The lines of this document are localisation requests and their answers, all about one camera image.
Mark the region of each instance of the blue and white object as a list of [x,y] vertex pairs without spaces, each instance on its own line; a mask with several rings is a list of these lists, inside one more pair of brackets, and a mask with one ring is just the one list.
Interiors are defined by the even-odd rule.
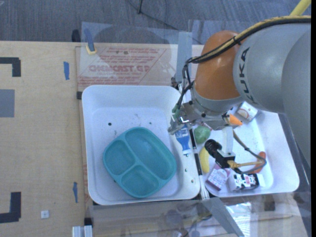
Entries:
[[182,146],[182,153],[188,155],[191,153],[189,146],[190,134],[187,125],[185,124],[180,130],[176,131],[175,134],[177,141]]

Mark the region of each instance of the green fruit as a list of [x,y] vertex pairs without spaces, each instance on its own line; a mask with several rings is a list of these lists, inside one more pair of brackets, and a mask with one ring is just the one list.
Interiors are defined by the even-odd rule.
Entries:
[[211,134],[211,130],[205,126],[199,125],[194,129],[194,136],[197,144],[202,144],[205,142]]

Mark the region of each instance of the table surface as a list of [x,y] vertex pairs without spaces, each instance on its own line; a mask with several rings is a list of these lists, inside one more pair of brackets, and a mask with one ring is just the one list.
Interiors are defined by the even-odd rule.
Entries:
[[[14,90],[15,97],[14,117],[0,118],[0,215],[10,211],[11,193],[21,192],[22,200],[21,218],[0,223],[0,236],[71,236],[73,226],[84,225],[81,102],[76,98],[78,46],[0,41],[0,57],[21,60],[21,77],[12,77],[10,64],[0,64],[0,89]],[[69,79],[64,62],[69,64]],[[284,194],[283,201],[282,195],[277,197],[290,216],[252,221],[254,233],[307,236],[292,194]],[[41,219],[45,210],[49,218]]]

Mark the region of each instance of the teal plate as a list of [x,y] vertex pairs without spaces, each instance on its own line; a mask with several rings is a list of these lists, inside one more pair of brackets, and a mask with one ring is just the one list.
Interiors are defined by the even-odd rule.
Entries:
[[131,128],[113,140],[103,152],[103,164],[117,184],[135,198],[159,191],[177,169],[167,146],[143,127]]

